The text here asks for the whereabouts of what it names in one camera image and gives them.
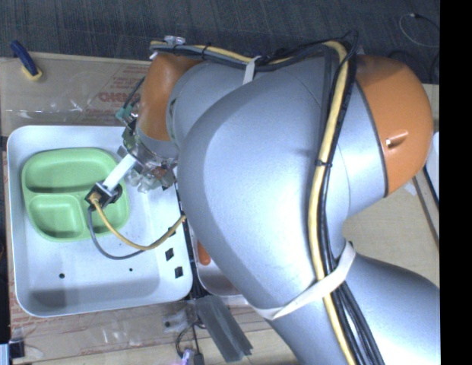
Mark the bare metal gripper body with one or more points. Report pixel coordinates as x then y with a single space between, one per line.
148 160

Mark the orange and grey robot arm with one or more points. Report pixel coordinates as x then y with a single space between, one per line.
258 173

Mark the green divided plate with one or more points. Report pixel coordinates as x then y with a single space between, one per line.
57 181

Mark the brown cardboard board, red print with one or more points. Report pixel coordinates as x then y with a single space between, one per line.
68 89

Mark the orange carrot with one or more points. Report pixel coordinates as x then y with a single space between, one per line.
203 255

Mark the white plastic tray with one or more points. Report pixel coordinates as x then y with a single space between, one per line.
87 280

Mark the black cylinder on white bracket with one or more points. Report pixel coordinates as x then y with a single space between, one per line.
106 192

